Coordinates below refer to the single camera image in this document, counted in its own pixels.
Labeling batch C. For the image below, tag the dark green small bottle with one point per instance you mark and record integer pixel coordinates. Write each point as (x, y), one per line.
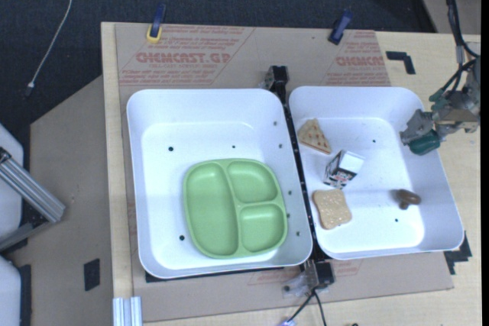
(423, 146)

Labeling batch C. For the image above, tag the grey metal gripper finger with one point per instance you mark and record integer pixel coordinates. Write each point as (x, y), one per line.
(416, 125)
(447, 130)

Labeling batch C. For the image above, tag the brown cardboard board red print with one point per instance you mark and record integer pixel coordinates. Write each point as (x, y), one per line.
(214, 61)

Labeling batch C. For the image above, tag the white plastic tray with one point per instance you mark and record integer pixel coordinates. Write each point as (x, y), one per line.
(382, 172)
(160, 179)

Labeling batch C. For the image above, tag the toy pizza slice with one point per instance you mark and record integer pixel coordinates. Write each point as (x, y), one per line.
(313, 136)

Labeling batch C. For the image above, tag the tan toy bread slice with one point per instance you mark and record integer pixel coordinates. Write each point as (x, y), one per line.
(331, 209)

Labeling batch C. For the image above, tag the brown curved toy food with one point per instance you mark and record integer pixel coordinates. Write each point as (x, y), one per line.
(408, 197)

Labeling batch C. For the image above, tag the green divided plate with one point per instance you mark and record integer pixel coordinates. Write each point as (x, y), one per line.
(214, 210)

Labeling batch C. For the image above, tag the small white printed carton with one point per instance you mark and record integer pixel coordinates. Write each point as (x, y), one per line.
(345, 168)

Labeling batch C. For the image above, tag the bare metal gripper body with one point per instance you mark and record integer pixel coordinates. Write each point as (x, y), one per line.
(460, 110)

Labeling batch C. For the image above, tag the thin black and white rod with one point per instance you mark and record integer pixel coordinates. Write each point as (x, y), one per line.
(300, 168)

